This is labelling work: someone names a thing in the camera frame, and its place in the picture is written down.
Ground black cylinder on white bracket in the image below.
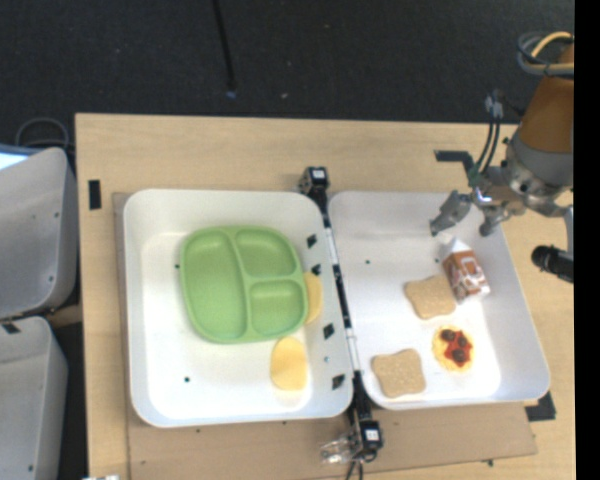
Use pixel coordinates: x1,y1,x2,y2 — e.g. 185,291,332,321
530,204,576,285

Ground black block with thin wires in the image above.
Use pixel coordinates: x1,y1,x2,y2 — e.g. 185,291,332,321
298,165,331,195
357,419,384,452

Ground brown and white carton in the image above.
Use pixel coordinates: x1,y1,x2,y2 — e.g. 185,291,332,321
440,237,493,305

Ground green divided plate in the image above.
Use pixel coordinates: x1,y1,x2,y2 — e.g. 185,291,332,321
178,224,311,346

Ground brown bread slice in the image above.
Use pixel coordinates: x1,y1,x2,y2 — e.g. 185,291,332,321
403,273,458,321
370,348,428,400

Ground small pizza with red sauce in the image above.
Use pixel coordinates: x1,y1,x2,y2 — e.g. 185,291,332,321
431,324,476,374

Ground white plastic tray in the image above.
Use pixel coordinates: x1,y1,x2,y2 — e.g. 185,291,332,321
326,189,552,412
122,188,356,429

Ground thin black and white rod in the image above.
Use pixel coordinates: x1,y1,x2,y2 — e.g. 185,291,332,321
317,191,371,422

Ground yellow potato crisp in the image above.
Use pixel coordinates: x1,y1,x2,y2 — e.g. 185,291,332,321
302,270,325,326
269,335,309,392

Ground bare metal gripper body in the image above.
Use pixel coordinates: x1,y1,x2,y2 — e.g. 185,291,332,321
471,166,575,219

